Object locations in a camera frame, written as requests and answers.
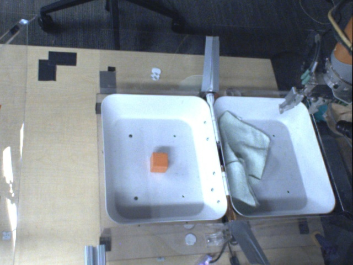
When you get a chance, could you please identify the orange cube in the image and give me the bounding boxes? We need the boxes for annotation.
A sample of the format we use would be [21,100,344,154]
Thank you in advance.
[149,152,169,173]

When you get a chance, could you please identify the black office chair base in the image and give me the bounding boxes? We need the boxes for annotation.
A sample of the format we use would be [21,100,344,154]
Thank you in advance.
[38,0,211,51]

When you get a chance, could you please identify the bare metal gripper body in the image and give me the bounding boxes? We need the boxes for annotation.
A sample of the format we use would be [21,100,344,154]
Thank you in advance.
[302,73,353,107]

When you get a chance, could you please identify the white plastic tray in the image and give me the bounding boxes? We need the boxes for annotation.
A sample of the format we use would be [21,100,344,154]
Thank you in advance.
[213,96,336,219]
[100,93,228,225]

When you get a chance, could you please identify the pale green cloth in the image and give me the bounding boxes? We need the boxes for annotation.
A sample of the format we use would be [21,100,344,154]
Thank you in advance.
[218,110,271,208]

